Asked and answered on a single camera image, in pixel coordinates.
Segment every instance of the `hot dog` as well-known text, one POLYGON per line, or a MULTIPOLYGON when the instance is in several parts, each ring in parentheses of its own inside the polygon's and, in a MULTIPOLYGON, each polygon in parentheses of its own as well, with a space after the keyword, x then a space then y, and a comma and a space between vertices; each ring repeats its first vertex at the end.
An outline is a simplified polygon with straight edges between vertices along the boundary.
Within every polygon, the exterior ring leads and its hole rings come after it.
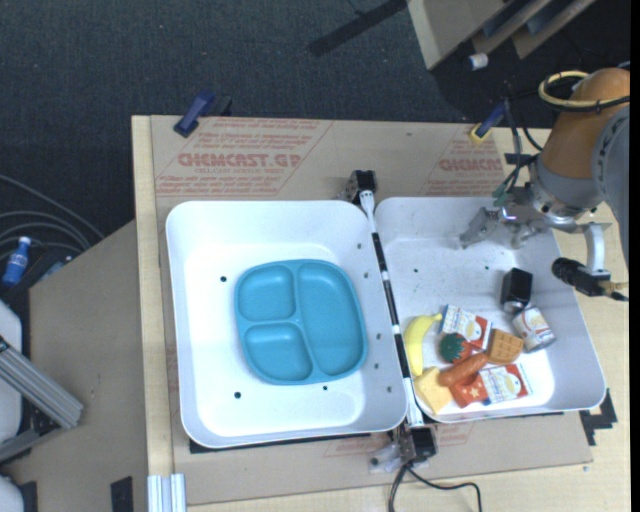
POLYGON ((440 372, 438 384, 446 387, 453 386, 456 382, 479 372, 488 362, 489 356, 484 352, 474 354, 461 363, 440 372))

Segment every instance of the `black floor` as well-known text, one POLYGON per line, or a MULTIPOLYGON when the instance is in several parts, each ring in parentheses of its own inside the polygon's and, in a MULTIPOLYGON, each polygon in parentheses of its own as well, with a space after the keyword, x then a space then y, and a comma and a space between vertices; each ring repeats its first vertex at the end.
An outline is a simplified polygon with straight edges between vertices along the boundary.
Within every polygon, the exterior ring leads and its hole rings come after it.
MULTIPOLYGON (((479 122, 507 92, 531 127, 553 113, 545 76, 630 60, 630 0, 599 0, 520 60, 511 42, 469 72, 470 44, 427 71, 402 0, 43 0, 0 3, 0 175, 104 234, 133 218, 130 118, 183 114, 202 89, 236 116, 479 122)), ((0 258, 36 210, 75 219, 0 181, 0 258)), ((47 219, 37 218, 46 224, 47 219)))

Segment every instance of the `blue divided plate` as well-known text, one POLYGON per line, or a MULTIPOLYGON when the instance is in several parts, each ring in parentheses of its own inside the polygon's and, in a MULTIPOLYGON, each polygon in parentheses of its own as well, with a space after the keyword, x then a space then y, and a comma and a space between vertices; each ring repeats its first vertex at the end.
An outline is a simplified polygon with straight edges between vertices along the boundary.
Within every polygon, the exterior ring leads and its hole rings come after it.
POLYGON ((322 260, 246 271, 235 288, 245 359, 273 384, 311 384, 355 372, 367 355, 358 297, 347 274, 322 260))

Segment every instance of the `banana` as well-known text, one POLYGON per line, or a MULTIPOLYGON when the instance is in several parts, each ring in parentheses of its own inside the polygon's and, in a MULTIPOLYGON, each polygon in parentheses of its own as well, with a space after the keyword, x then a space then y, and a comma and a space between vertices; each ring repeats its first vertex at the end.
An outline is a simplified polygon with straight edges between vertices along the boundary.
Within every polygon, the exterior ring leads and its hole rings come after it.
POLYGON ((422 375, 422 340, 435 322, 442 320, 442 315, 420 315, 415 317, 404 331, 404 348, 409 359, 409 369, 414 377, 422 375))

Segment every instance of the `wooden edge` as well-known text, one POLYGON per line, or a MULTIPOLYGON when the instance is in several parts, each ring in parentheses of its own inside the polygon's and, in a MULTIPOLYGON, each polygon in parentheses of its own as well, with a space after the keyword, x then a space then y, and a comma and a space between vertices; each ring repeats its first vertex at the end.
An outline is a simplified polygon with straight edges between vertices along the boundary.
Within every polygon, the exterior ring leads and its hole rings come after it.
POLYGON ((550 2, 551 0, 536 0, 535 2, 525 5, 508 21, 506 21, 496 33, 489 37, 485 36, 482 29, 480 29, 471 38, 474 49, 476 50, 476 52, 481 53, 492 52, 507 39, 509 39, 509 37, 511 37, 520 27, 522 27, 522 25, 524 25, 529 20, 529 18, 534 16, 540 9, 545 7, 550 2))
POLYGON ((131 124, 148 470, 150 475, 168 476, 173 473, 173 447, 162 312, 151 118, 133 116, 131 124))
POLYGON ((521 27, 512 36, 518 56, 521 59, 527 57, 593 2, 595 0, 574 0, 535 35, 531 35, 526 27, 521 27))

